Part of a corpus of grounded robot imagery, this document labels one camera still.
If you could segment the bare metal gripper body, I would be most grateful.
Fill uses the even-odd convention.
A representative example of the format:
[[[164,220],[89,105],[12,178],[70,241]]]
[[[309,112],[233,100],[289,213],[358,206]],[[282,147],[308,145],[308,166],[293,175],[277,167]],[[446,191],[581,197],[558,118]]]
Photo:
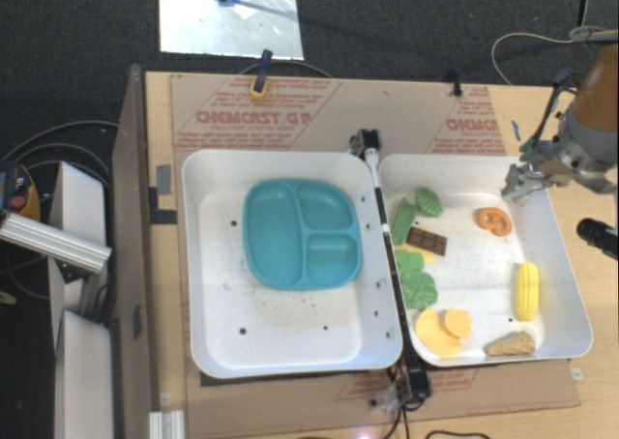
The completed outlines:
[[[596,194],[617,191],[617,185],[606,177],[611,168],[611,164],[594,159],[570,139],[542,140],[530,158],[530,177],[544,187],[561,188],[575,181]]]

